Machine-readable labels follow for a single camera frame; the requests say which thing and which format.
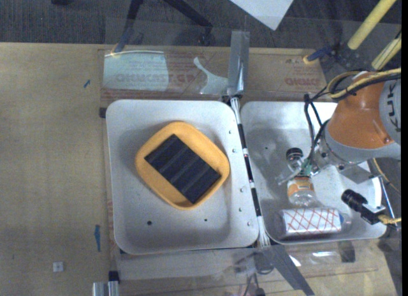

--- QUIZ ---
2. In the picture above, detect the brown cardboard board red print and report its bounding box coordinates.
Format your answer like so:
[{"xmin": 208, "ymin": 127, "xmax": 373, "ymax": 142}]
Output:
[{"xmin": 97, "ymin": 44, "xmax": 385, "ymax": 285}]

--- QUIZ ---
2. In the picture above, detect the orange plate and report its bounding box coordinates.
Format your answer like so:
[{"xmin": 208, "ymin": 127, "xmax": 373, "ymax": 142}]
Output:
[{"xmin": 134, "ymin": 121, "xmax": 231, "ymax": 211}]

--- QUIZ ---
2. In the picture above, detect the clear bottle with orange label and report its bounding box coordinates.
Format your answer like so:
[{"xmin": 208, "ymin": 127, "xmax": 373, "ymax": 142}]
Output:
[{"xmin": 285, "ymin": 147, "xmax": 321, "ymax": 208}]

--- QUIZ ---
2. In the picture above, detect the white plastic tray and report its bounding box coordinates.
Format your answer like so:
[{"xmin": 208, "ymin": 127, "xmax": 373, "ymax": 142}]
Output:
[
  {"xmin": 240, "ymin": 100, "xmax": 388, "ymax": 246},
  {"xmin": 105, "ymin": 98, "xmax": 260, "ymax": 256}
]

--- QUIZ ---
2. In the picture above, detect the thin black and white rod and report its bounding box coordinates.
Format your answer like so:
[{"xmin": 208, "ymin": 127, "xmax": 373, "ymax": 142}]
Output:
[{"xmin": 229, "ymin": 96, "xmax": 272, "ymax": 248}]

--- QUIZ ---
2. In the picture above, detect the white bottle red lattice print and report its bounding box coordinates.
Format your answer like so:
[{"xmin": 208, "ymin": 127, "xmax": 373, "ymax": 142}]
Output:
[{"xmin": 273, "ymin": 207, "xmax": 353, "ymax": 242}]

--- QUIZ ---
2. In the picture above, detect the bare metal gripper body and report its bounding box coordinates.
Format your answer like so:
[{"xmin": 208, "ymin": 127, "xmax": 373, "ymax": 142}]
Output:
[{"xmin": 310, "ymin": 144, "xmax": 381, "ymax": 185}]

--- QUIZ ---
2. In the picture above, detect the black cylinder on white bracket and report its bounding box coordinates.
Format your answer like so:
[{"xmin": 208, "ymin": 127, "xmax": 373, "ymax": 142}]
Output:
[{"xmin": 340, "ymin": 174, "xmax": 387, "ymax": 226}]

